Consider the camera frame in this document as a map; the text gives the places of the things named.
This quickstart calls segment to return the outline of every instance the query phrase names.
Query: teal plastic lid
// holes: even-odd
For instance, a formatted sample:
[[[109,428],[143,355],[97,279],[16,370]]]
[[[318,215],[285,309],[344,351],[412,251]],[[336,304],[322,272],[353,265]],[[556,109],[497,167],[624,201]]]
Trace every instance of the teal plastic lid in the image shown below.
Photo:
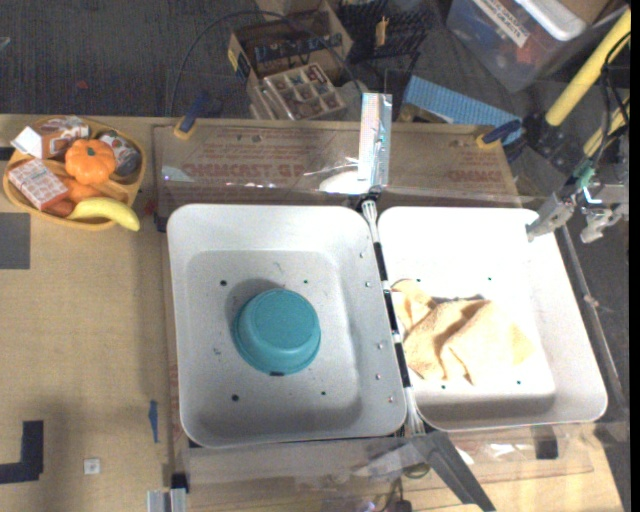
[[[249,300],[233,322],[242,358],[269,375],[288,375],[311,364],[320,349],[320,322],[302,295],[280,288]]]

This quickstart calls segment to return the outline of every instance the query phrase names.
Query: gray square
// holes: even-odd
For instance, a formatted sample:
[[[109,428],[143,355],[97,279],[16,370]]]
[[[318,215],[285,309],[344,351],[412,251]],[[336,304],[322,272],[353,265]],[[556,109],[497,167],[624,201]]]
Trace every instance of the gray square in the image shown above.
[[[0,270],[31,266],[31,216],[0,213]]]

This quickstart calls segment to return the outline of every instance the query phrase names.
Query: dark gray floor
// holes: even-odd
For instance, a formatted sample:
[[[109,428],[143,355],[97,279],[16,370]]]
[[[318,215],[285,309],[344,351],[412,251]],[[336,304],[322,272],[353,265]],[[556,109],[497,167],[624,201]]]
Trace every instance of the dark gray floor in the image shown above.
[[[424,1],[432,17],[415,73],[516,115],[546,110],[584,58],[578,56],[552,77],[509,94],[445,27],[450,0]],[[167,115],[176,70],[196,35],[220,16],[252,8],[251,0],[3,0],[0,36],[9,36],[11,43],[0,53],[0,112]],[[256,15],[235,18],[202,39],[185,67],[173,105],[175,115],[184,113],[195,94],[207,88],[224,99],[219,115],[248,116],[246,96],[232,76],[226,48],[232,27],[258,19]],[[383,73],[406,64],[406,59],[387,59],[375,65]],[[382,87],[370,68],[358,66],[354,71],[370,88]],[[568,133],[586,140],[600,126],[602,111],[594,88],[567,120]],[[527,193],[540,197],[564,180],[530,151],[514,169],[520,184],[528,185]],[[609,228],[603,239],[588,245],[577,238],[583,226],[579,215],[569,224],[590,291],[600,303],[600,319],[628,402],[628,225]],[[576,293],[582,296],[577,285]],[[581,306],[587,318],[585,305]],[[606,418],[619,418],[620,408],[611,402]],[[605,441],[625,508],[631,510],[630,443]]]

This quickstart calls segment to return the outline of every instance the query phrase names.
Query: white square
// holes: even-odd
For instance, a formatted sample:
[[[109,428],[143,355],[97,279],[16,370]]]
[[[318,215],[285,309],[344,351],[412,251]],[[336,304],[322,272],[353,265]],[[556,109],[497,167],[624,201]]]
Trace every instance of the white square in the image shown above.
[[[84,474],[97,475],[100,473],[100,459],[84,459]]]

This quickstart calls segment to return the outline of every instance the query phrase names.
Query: towel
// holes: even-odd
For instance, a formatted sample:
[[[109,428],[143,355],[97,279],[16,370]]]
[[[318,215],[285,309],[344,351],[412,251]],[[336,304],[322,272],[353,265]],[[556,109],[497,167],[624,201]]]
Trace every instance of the towel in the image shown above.
[[[404,328],[407,364],[425,380],[466,378],[476,385],[521,364],[535,351],[494,301],[437,304],[413,280],[395,283],[392,297]]]

